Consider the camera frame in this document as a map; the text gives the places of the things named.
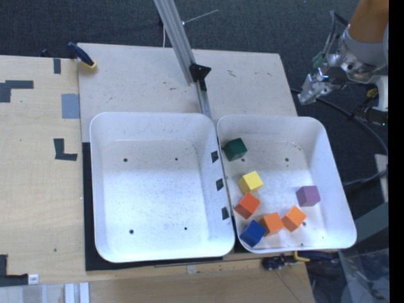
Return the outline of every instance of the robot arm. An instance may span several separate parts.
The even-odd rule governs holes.
[[[324,49],[313,58],[314,74],[308,74],[298,94],[302,105],[349,85],[369,85],[377,89],[377,107],[364,104],[355,116],[375,124],[388,124],[388,76],[376,72],[388,66],[389,0],[360,0],[350,21],[331,12],[332,27]],[[335,20],[345,29],[335,33]],[[331,46],[338,40],[334,53]]]

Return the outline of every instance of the green cube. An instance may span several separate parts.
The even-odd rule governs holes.
[[[231,162],[232,160],[243,157],[247,152],[247,148],[241,138],[237,138],[228,141],[227,144],[223,147],[223,151],[225,152],[229,162]]]

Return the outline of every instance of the orange cube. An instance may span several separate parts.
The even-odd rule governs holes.
[[[297,206],[293,207],[282,218],[282,222],[289,231],[294,231],[306,219],[306,214],[302,212]]]
[[[257,210],[257,207],[261,201],[253,196],[250,192],[247,192],[239,204],[235,206],[234,211],[236,211],[243,218],[248,219]]]
[[[263,216],[260,219],[259,224],[261,224],[266,229],[264,237],[270,234],[272,235],[277,233],[285,226],[278,212],[270,213],[269,215]]]

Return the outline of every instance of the block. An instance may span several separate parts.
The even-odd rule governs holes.
[[[240,239],[243,240],[248,246],[254,247],[264,236],[266,229],[260,225],[257,221],[251,220],[248,226],[240,235]]]
[[[263,216],[258,223],[266,229],[264,237],[276,234],[285,226],[278,212],[273,212]]]
[[[229,162],[231,162],[232,160],[243,157],[247,152],[247,148],[242,139],[237,138],[227,142],[227,144],[223,147],[223,151],[225,152]]]
[[[296,192],[297,201],[300,206],[313,206],[320,202],[320,195],[317,186],[302,186]]]
[[[264,185],[264,183],[262,182],[261,178],[259,177],[258,173],[255,170],[251,173],[243,175],[239,179],[238,185],[242,193],[246,194],[247,192],[257,191],[261,186]]]
[[[293,205],[293,207],[291,207],[291,209],[282,218],[282,222],[286,229],[292,232],[302,224],[304,219],[306,219],[306,214],[297,206]]]
[[[236,211],[243,218],[248,219],[257,210],[257,207],[261,201],[253,196],[250,192],[247,192],[235,206]]]

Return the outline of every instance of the blue clamp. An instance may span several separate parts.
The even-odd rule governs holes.
[[[88,66],[89,68],[93,69],[97,66],[97,62],[91,59],[91,57],[88,56],[88,54],[85,51],[83,51],[83,49],[78,47],[76,44],[72,42],[68,43],[68,50],[70,51],[70,53],[80,58],[82,63]]]

